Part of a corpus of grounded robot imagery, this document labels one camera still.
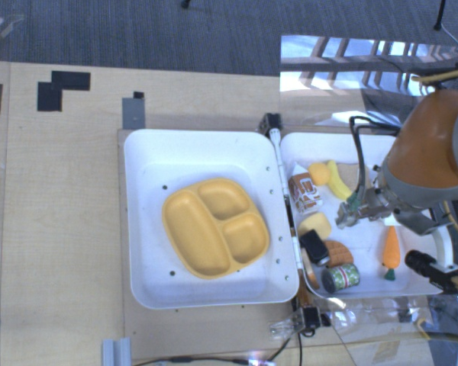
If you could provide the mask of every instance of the yellow divided plate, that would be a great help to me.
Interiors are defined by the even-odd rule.
[[[185,267],[204,279],[250,265],[269,245],[254,202],[226,178],[201,181],[170,195],[163,205],[163,224]]]

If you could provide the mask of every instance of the banana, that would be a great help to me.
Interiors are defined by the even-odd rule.
[[[327,167],[331,171],[331,179],[327,183],[334,195],[345,201],[353,192],[344,184],[337,171],[337,164],[334,160],[327,162]]]

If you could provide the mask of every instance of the carrot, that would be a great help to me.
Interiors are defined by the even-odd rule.
[[[394,268],[400,265],[400,247],[398,245],[397,232],[394,226],[389,227],[385,248],[383,249],[383,265],[389,270],[385,274],[385,279],[388,281],[395,280]]]

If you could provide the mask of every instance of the soda can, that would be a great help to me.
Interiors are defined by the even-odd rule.
[[[324,289],[332,294],[351,286],[357,286],[360,283],[360,272],[354,264],[348,263],[326,268],[322,271],[321,280]]]

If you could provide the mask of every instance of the white plastic tray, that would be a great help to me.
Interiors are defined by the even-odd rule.
[[[376,174],[372,167],[375,164],[381,165],[393,141],[394,139],[389,136],[361,136],[365,163],[369,167],[371,179]],[[285,170],[289,177],[295,163],[305,168],[313,162],[328,160],[347,164],[358,163],[356,148],[350,134],[291,133],[282,140],[281,149]],[[418,236],[403,226],[397,226],[402,263],[395,270],[395,281],[387,281],[383,278],[386,269],[382,266],[382,251],[386,237],[386,227],[383,222],[370,222],[363,219],[353,227],[340,230],[335,223],[340,201],[327,186],[321,186],[318,190],[324,200],[319,211],[326,215],[332,225],[329,240],[342,242],[350,249],[355,265],[360,271],[360,285],[330,295],[320,282],[321,268],[314,266],[315,274],[321,285],[321,288],[315,291],[316,294],[322,297],[358,298],[398,297],[440,292],[438,288],[429,284],[426,278],[413,272],[404,263],[404,257],[411,249],[435,256],[436,246],[432,236]],[[295,227],[298,227],[303,217],[295,207],[292,208],[292,212]]]
[[[298,289],[282,185],[271,142],[258,133],[137,130],[124,144],[131,290],[149,308],[278,303]],[[173,250],[162,206],[180,188],[210,178],[239,183],[269,230],[266,254],[222,278],[191,274]]]

